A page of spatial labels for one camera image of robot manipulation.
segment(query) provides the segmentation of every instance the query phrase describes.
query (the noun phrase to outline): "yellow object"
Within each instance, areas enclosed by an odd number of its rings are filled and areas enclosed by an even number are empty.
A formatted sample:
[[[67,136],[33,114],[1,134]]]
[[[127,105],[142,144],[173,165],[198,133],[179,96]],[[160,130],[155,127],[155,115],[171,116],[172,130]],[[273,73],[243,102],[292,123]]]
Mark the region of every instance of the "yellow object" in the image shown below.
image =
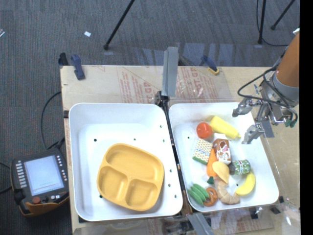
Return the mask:
[[[219,181],[216,186],[217,195],[224,204],[234,205],[240,202],[238,194],[231,195],[227,189],[227,184],[224,181]]]
[[[241,137],[235,127],[221,119],[219,116],[214,116],[210,121],[210,125],[214,132],[225,134],[231,139]]]
[[[207,69],[208,71],[212,72],[214,75],[217,75],[218,73],[220,73],[220,70],[217,67],[216,67],[216,71],[212,70],[211,67],[208,67]]]
[[[214,162],[216,162],[216,155],[215,155],[214,148],[212,148],[210,156],[209,156],[209,161],[206,164],[206,174],[209,177],[215,177],[217,175],[216,172],[213,170],[213,163]]]
[[[250,193],[253,190],[254,186],[255,186],[255,175],[250,171],[246,175],[246,180],[245,180],[244,184],[239,186],[235,190],[235,193],[240,195],[240,196],[247,195],[248,193]]]
[[[228,179],[229,179],[228,166],[221,161],[215,161],[212,164],[212,168],[216,172],[216,174],[220,177],[220,179],[222,179],[225,183],[228,184]]]
[[[158,157],[138,147],[116,143],[103,157],[97,188],[102,197],[115,204],[146,211],[155,205],[163,179],[164,167]]]

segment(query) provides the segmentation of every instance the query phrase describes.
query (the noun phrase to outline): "sliced food toy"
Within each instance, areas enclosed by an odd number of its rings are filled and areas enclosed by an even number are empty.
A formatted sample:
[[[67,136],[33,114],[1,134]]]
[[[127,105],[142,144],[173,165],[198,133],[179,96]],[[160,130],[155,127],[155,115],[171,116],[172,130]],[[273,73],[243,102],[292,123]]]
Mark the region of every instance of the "sliced food toy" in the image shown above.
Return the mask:
[[[229,167],[221,161],[215,161],[212,164],[212,168],[216,172],[216,174],[219,176],[219,178],[228,184]]]

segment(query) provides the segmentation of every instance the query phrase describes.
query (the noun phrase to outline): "camera stand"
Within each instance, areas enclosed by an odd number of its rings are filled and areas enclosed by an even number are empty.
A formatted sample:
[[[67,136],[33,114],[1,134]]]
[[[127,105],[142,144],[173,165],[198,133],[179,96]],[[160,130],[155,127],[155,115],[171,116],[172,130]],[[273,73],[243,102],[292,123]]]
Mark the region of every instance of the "camera stand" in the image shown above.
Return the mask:
[[[116,34],[118,28],[120,27],[120,25],[122,24],[124,18],[126,17],[128,11],[130,10],[132,4],[135,2],[135,0],[131,0],[130,3],[128,4],[126,10],[124,11],[122,17],[120,18],[120,20],[118,21],[115,29],[113,30],[111,36],[109,37],[109,39],[107,40],[106,44],[103,46],[103,49],[108,50],[109,49],[109,44],[111,42],[111,40],[113,39],[114,35]]]
[[[277,19],[277,21],[270,27],[272,30],[274,30],[277,26],[277,24],[279,23],[279,21],[283,18],[283,16],[285,15],[285,13],[288,11],[288,9],[290,8],[290,6],[293,4],[295,0],[291,0],[291,2],[288,4],[288,6],[285,8],[285,10],[283,11],[283,13],[280,15],[280,17]],[[260,25],[260,34],[259,34],[259,40],[258,43],[262,44],[263,42],[263,25],[264,25],[264,15],[265,15],[265,7],[266,7],[266,0],[263,0],[263,6],[262,6],[262,15],[261,15],[261,25]]]

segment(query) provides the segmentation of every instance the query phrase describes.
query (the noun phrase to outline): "toy carrot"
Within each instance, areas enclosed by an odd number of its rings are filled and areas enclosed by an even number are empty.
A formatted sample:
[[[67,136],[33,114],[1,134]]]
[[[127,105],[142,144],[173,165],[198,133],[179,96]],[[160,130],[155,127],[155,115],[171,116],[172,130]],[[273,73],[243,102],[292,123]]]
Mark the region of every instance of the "toy carrot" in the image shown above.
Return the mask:
[[[209,180],[207,181],[209,184],[214,184],[214,180],[213,177],[215,177],[217,174],[216,172],[213,170],[213,166],[212,164],[216,161],[216,154],[215,154],[215,150],[214,148],[211,149],[211,153],[209,156],[209,160],[206,164],[206,173],[207,175],[210,177]]]

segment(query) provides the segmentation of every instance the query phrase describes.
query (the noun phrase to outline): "metal bracket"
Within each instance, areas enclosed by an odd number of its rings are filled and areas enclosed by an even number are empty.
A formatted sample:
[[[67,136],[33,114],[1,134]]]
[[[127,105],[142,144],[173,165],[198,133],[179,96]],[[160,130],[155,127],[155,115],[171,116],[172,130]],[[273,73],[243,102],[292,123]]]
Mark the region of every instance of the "metal bracket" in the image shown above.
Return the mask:
[[[212,228],[207,223],[201,212],[196,212],[187,216],[197,234],[214,235]]]
[[[176,95],[178,60],[178,48],[168,47],[164,52],[163,82],[161,92],[164,96]]]
[[[263,129],[262,124],[260,122],[255,122],[254,125],[247,129],[242,143],[250,144],[253,139],[257,139],[263,133],[265,133],[265,130]]]

